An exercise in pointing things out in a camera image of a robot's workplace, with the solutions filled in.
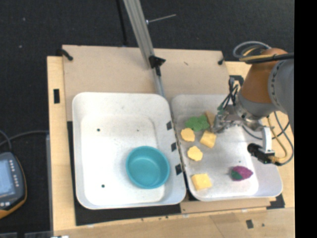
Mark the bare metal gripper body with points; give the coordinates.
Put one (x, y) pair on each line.
(244, 122)

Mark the yellow cheese wedge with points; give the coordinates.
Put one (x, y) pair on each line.
(208, 139)

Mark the purple grapes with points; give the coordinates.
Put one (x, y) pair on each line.
(241, 173)

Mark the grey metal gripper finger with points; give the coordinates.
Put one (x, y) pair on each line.
(216, 128)
(219, 118)

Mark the black cylinder on white bracket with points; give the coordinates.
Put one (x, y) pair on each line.
(260, 152)

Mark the teal bowl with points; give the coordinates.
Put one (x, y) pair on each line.
(147, 167)

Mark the yellow biscuit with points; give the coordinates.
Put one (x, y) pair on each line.
(195, 153)
(187, 135)

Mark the yellow square sponge cake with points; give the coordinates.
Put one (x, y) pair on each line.
(201, 181)

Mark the green broccoli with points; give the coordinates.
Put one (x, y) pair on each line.
(196, 123)

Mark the brown cardboard board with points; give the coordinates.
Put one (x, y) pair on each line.
(111, 71)

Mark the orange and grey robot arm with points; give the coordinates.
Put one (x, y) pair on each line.
(260, 83)

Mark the white plastic tray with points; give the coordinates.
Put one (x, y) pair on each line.
(223, 155)
(111, 145)

